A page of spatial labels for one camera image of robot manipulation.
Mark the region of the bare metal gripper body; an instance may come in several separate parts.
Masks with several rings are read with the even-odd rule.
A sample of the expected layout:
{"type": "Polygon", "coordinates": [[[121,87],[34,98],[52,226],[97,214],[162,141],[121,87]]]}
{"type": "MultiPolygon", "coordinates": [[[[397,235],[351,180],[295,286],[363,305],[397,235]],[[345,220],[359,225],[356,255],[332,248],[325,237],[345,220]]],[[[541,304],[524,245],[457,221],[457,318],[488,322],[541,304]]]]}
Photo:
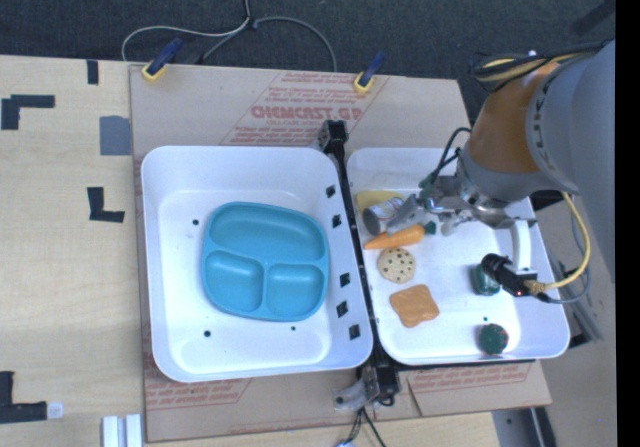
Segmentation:
{"type": "Polygon", "coordinates": [[[426,177],[423,202],[428,212],[451,225],[478,221],[493,229],[505,229],[516,221],[507,213],[506,202],[482,194],[466,177],[458,175],[426,177]]]}

